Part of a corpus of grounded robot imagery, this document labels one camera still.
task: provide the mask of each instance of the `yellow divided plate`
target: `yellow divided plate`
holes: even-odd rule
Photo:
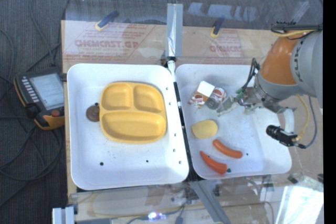
[[[166,132],[167,118],[161,92],[136,82],[114,82],[100,96],[99,120],[110,139],[126,143],[149,143]]]

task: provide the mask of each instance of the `black fabric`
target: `black fabric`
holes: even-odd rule
[[[49,56],[34,66],[32,64],[48,53],[46,46],[53,48],[60,41],[60,20],[69,0],[34,1],[33,14],[45,39],[33,24],[31,1],[0,0],[0,29],[13,41],[12,48],[0,32],[0,76],[9,81],[13,80],[15,74],[28,68],[41,70],[50,67]],[[212,27],[216,18],[208,14],[211,4],[256,8],[256,11],[247,10],[245,21],[226,20],[224,26],[228,28],[270,29],[276,21],[292,19],[303,25],[323,22],[323,5],[320,0],[70,0],[65,16],[69,19],[96,20],[112,10],[118,10],[120,16],[115,22],[164,24],[167,3],[184,4],[184,25]],[[201,7],[193,10],[194,3],[201,3]],[[13,70],[10,63],[12,53],[15,59]],[[61,66],[61,49],[58,48],[54,53],[55,64]],[[0,98],[0,116],[25,116],[14,88],[2,78]],[[17,154],[26,131],[33,126],[34,123],[25,120],[0,119],[0,166]],[[51,223],[52,208],[67,205],[63,128],[57,130],[56,136],[36,129],[31,138],[33,142],[28,141],[22,155],[4,171],[21,178],[34,177],[44,166],[41,159],[48,163],[56,156],[57,138],[61,139],[62,150],[54,169],[45,177],[27,183],[0,175],[0,204],[14,194],[0,207],[0,223]]]

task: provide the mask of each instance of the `yellow cable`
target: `yellow cable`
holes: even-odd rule
[[[275,34],[278,37],[291,37],[297,34],[303,34],[303,33],[308,33],[308,32],[313,32],[315,30],[299,30],[299,31],[294,31],[294,32],[289,32],[289,33],[277,33],[277,32],[273,32],[273,34]]]
[[[307,126],[308,126],[308,122],[309,122],[309,109],[308,109],[308,106],[306,105],[305,101],[303,100],[303,98],[300,95],[298,95],[298,94],[296,94],[296,96],[297,96],[297,98],[299,98],[299,100],[301,101],[301,103],[305,107],[305,109],[306,109],[306,115],[307,115],[306,122],[304,123],[304,125],[303,125],[301,131],[298,133],[298,137],[297,137],[297,140],[301,140],[302,137],[303,137],[303,134],[304,134],[304,132],[305,132]]]

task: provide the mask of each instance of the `orange sausage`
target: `orange sausage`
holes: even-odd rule
[[[236,151],[231,148],[228,148],[227,146],[223,145],[221,141],[218,139],[213,140],[212,144],[215,146],[216,149],[218,149],[223,154],[233,157],[233,158],[241,158],[243,156],[241,151]]]
[[[204,162],[214,171],[224,175],[227,171],[227,165],[225,163],[219,163],[214,159],[211,159],[208,155],[206,155],[203,151],[200,151],[201,157]]]

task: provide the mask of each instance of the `transparent sheet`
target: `transparent sheet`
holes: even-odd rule
[[[253,57],[258,62],[262,62],[277,39],[269,31],[271,24],[277,20],[299,21],[309,7],[307,2],[290,2],[292,10],[284,15],[275,3],[261,4],[259,0],[177,0],[177,2],[183,5],[183,28],[182,55],[177,56],[176,67],[184,63],[250,65]],[[233,16],[224,21],[224,26],[216,39],[210,36],[213,23],[217,19],[209,12],[212,5],[218,5],[215,6],[217,8],[221,5],[235,7],[229,10]],[[198,8],[201,11],[207,8],[208,12],[200,13],[199,10],[196,12]],[[109,22],[108,28],[104,31],[96,31],[95,24],[113,10],[117,10],[119,16],[113,22]],[[138,7],[134,7],[127,3],[118,5],[112,1],[70,0],[66,20],[62,21],[64,73],[77,63],[165,65],[167,61],[165,57],[166,23],[167,6],[141,6],[139,4]],[[287,188],[285,191],[284,188],[294,186],[293,182],[300,182],[305,178],[309,178],[314,184],[320,186],[317,179],[319,174],[323,174],[323,122],[322,115],[318,111],[318,103],[315,101],[313,100],[313,106],[318,121],[318,139],[308,150],[289,148],[292,168],[288,173],[209,181],[216,192],[217,200],[225,208],[232,223],[253,221],[274,223],[277,217],[280,221],[285,217],[283,208],[289,204],[288,197],[292,198],[289,194],[292,190]],[[291,97],[283,102],[283,106],[297,108],[295,110],[295,130],[300,130],[306,119],[303,105],[296,97]],[[280,123],[284,124],[281,115],[279,118]],[[306,141],[312,137],[313,129],[314,124],[311,120],[305,136]],[[187,195],[191,196],[191,201],[185,204],[182,216],[187,214],[188,217],[185,219],[189,219],[192,223],[213,223],[204,204],[197,197],[192,198],[194,194],[188,182],[78,192],[79,190],[69,179],[68,189],[69,204],[78,205],[77,221],[112,218],[111,223],[127,223],[139,215],[143,216],[144,212],[148,214],[153,210],[161,209],[162,212],[175,212],[171,215],[166,214],[167,218],[162,219],[162,222],[174,223],[182,211],[181,206],[183,201],[186,201],[185,195]],[[97,204],[92,203],[92,199],[96,196],[98,197]],[[123,204],[123,199],[127,206],[117,206]],[[281,201],[284,201],[282,209],[280,209]],[[111,205],[122,208],[123,216],[116,216],[118,211],[115,211]],[[319,213],[316,221],[312,223],[323,223],[323,211]]]

